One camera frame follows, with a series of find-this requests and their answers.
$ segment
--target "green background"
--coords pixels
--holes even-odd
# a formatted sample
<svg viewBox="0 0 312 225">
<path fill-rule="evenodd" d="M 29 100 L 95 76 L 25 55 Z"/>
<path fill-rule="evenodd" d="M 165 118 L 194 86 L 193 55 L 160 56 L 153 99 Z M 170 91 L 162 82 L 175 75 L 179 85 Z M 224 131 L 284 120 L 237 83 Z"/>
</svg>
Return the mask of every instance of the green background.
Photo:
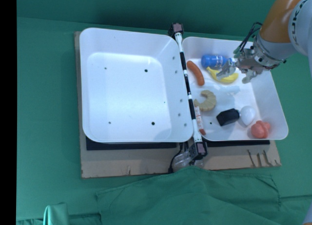
<svg viewBox="0 0 312 225">
<path fill-rule="evenodd" d="M 274 0 L 17 0 L 17 220 L 66 202 L 70 214 L 97 213 L 95 192 L 150 176 L 80 178 L 74 31 L 103 27 L 184 37 L 241 40 Z M 282 167 L 231 170 L 271 174 L 282 197 L 312 195 L 312 80 L 294 55 L 272 71 L 289 126 L 277 141 Z"/>
</svg>

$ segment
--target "blue can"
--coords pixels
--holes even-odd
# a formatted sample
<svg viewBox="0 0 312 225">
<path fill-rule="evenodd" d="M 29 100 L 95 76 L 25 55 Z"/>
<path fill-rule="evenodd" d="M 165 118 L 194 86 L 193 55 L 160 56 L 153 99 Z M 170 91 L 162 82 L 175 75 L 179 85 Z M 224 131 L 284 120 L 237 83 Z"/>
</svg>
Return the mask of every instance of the blue can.
<svg viewBox="0 0 312 225">
<path fill-rule="evenodd" d="M 203 55 L 201 65 L 204 68 L 221 68 L 229 59 L 219 55 Z"/>
</svg>

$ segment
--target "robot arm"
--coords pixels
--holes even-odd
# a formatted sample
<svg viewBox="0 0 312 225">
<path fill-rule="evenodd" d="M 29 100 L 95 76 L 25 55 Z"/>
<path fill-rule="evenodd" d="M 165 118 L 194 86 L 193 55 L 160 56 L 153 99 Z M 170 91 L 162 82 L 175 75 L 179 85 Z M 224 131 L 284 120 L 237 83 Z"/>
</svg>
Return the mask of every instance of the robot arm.
<svg viewBox="0 0 312 225">
<path fill-rule="evenodd" d="M 253 45 L 245 48 L 257 30 Z M 248 83 L 263 70 L 270 70 L 299 52 L 309 58 L 312 76 L 312 0 L 276 0 L 263 24 L 254 23 L 246 38 L 234 51 L 237 61 L 229 60 L 217 77 L 233 74 L 236 67 L 246 74 Z"/>
</svg>

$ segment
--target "hot dog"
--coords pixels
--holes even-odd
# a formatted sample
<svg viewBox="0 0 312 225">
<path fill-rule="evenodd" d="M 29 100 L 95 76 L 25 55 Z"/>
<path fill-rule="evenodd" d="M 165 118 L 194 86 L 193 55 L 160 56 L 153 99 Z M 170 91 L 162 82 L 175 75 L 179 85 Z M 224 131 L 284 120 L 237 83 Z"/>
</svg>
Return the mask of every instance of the hot dog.
<svg viewBox="0 0 312 225">
<path fill-rule="evenodd" d="M 192 61 L 186 62 L 186 66 L 194 73 L 197 83 L 199 86 L 203 86 L 205 84 L 204 76 L 201 73 L 199 67 L 197 67 Z"/>
</svg>

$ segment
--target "banana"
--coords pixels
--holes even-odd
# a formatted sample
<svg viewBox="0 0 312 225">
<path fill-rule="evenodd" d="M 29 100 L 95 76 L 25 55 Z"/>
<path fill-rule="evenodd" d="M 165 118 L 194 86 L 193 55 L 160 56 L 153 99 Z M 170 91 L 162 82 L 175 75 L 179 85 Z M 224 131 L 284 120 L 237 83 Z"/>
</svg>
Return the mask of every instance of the banana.
<svg viewBox="0 0 312 225">
<path fill-rule="evenodd" d="M 233 81 L 235 81 L 235 80 L 238 78 L 238 73 L 234 73 L 234 74 L 232 74 L 232 75 L 230 75 L 230 76 L 221 78 L 221 79 L 219 80 L 219 79 L 217 79 L 217 77 L 216 77 L 216 74 L 219 73 L 218 70 L 211 69 L 210 67 L 207 67 L 206 69 L 210 72 L 212 78 L 214 78 L 214 80 L 219 81 L 219 82 L 223 82 L 223 83 L 232 83 Z"/>
</svg>

